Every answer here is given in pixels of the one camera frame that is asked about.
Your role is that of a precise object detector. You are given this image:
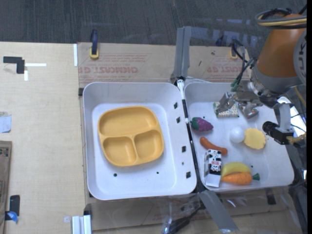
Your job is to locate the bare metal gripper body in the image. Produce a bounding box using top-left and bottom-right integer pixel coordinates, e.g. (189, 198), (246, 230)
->
(234, 80), (264, 105)

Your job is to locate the white patterned packet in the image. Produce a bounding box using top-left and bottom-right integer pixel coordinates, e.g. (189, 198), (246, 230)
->
(213, 101), (239, 118)

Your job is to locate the white ball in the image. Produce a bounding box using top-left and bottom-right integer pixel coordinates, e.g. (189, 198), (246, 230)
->
(229, 126), (245, 144)

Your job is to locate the yellow round biscuit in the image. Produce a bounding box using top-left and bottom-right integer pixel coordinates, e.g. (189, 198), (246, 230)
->
(243, 128), (267, 150)

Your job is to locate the orange sausage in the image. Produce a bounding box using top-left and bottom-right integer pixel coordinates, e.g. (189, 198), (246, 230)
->
(199, 136), (228, 156)

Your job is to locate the yellow banana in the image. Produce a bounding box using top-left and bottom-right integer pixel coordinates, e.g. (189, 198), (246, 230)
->
(220, 161), (252, 180)

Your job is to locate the white plastic tray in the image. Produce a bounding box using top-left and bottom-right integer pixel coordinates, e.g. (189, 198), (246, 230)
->
(82, 81), (197, 201)
(183, 81), (295, 192)

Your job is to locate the white carton with cow print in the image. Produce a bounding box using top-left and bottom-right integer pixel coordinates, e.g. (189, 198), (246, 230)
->
(203, 149), (222, 188)

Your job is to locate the orange carrot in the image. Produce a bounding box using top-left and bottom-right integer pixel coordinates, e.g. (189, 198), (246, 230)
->
(221, 172), (260, 186)

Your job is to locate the brown cardboard board red print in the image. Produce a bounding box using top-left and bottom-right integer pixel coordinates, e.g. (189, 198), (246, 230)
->
(77, 42), (293, 231)

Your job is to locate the yellow divided plate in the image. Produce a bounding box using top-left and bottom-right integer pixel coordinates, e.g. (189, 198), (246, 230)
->
(97, 105), (165, 167)

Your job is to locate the white paper cup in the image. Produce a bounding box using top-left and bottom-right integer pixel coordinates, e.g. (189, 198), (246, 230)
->
(0, 111), (12, 134)

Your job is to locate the brown cardboard box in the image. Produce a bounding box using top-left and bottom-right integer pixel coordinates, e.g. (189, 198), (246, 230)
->
(0, 140), (13, 234)

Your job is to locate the black cylinder on white bracket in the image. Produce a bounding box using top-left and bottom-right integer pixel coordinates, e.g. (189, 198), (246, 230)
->
(262, 102), (295, 145)

